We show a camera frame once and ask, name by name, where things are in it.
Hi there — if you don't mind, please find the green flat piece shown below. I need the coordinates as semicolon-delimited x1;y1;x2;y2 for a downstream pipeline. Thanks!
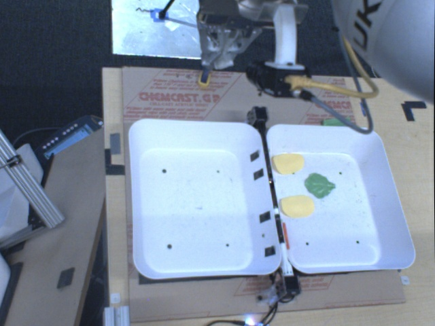
321;116;355;127

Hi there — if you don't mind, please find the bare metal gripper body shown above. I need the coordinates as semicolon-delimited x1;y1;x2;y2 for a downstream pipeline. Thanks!
196;0;309;44

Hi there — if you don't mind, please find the thin black and white rod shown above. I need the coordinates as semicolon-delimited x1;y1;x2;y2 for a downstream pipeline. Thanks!
257;120;296;275

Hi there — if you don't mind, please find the brown cardboard board red print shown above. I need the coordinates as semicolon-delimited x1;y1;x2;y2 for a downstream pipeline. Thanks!
121;66;407;323

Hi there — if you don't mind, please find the green leaf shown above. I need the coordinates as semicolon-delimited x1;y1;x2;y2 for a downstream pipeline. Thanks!
304;172;337;200

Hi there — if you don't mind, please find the yellow oval slice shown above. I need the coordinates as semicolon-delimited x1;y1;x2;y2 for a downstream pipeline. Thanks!
271;153;305;176
278;194;315;219

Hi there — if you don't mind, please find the white plastic tray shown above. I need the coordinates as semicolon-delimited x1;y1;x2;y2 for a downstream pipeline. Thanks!
128;118;283;280
266;124;417;275

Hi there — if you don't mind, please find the black cylinder on white bracket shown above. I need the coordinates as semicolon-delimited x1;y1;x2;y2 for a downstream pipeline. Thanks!
246;4;311;98

